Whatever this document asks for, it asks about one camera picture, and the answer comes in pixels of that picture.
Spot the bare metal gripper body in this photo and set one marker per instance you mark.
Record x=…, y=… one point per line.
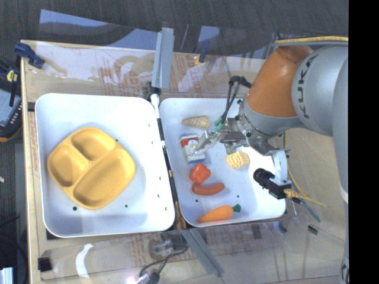
x=237, y=135

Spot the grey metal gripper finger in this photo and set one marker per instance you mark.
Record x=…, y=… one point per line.
x=203, y=143
x=215, y=136

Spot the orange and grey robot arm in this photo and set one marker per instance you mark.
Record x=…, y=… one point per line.
x=319, y=87

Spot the red white blue carton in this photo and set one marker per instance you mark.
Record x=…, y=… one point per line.
x=191, y=151

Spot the beige ribbed cone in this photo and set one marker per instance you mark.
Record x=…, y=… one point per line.
x=196, y=122

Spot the yellow corn piece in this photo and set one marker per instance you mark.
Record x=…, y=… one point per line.
x=238, y=159

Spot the orange bell pepper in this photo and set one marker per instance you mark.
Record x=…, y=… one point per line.
x=199, y=173

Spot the thin black and white rod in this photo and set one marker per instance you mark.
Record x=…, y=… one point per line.
x=165, y=155

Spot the orange sausage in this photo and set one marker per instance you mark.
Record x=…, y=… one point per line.
x=207, y=189

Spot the white plastic tray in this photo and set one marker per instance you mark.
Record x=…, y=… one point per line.
x=118, y=114
x=254, y=188

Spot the orange carrot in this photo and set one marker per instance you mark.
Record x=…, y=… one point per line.
x=216, y=214

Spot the yellow divided plate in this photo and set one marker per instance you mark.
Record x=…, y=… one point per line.
x=91, y=170

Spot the brown cardboard board red print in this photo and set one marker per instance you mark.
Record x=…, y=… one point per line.
x=89, y=67

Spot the black cylinder on white bracket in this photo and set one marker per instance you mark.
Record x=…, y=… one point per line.
x=271, y=182

